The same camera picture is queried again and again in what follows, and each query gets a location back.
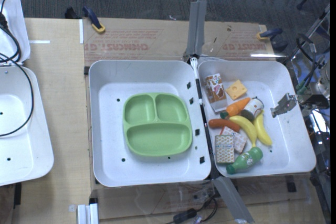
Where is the white and brown can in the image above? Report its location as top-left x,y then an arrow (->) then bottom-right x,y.
240,97 -> 265,122

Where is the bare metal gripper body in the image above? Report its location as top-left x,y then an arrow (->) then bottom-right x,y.
297,60 -> 331,111

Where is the white and brown milk carton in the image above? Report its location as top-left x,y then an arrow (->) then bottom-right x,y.
204,73 -> 228,113

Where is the white plastic tray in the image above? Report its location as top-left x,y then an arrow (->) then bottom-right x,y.
88,59 -> 212,188
196,60 -> 317,179
0,65 -> 55,187
0,0 -> 31,64

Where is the green bottle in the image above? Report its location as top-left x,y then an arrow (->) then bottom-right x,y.
226,146 -> 264,175

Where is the orange carrot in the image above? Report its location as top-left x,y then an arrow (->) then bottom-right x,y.
219,97 -> 251,119

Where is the yellow banana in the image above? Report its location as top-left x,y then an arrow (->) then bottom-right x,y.
229,115 -> 258,148
253,110 -> 273,147

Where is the orange and white packet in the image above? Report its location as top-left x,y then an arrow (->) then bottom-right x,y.
219,126 -> 248,154

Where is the orange and white carton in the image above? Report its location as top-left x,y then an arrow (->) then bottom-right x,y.
214,135 -> 235,165

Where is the green divided plate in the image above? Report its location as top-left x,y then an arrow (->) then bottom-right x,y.
122,92 -> 194,157

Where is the yellow cheese wedge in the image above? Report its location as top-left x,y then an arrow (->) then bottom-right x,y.
225,79 -> 248,101

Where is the orange sausage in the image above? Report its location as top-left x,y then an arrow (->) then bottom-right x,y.
208,118 -> 241,133

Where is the brown cardboard board red print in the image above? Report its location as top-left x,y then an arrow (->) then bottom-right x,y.
82,17 -> 309,220

